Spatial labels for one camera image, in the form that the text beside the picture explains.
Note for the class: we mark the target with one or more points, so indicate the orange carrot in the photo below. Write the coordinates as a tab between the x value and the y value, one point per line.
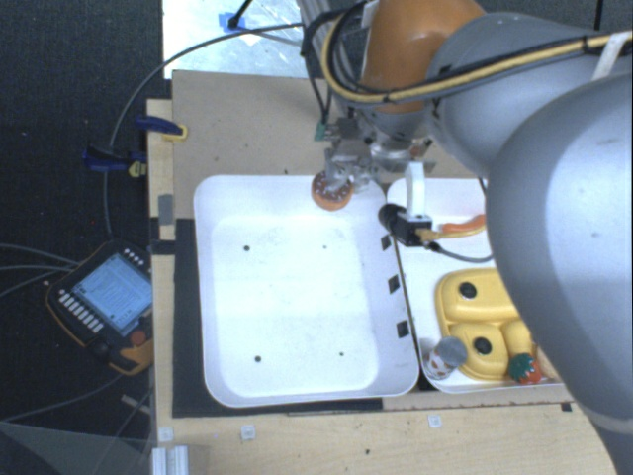
462	226

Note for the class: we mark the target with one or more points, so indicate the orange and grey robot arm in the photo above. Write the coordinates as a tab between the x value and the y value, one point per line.
544	176

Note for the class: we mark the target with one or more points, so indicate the white plastic tray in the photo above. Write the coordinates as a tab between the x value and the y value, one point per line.
420	295
297	305

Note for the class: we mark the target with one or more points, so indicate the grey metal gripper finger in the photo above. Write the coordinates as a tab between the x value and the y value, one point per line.
335	176
360	178

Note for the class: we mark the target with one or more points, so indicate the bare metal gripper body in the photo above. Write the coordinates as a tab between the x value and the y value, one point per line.
383	155

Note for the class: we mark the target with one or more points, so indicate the yellow divided plate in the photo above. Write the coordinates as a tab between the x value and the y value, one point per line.
487	310

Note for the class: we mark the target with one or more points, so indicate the red strawberry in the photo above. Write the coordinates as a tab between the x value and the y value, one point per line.
525	370

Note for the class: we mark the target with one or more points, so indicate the small white can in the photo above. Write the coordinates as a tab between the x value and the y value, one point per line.
445	356

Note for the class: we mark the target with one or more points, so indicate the black cylinder on white bracket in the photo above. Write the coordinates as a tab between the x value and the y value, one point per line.
408	225

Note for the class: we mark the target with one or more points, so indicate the brown sprinkled doughnut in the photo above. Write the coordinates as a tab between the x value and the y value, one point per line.
334	200

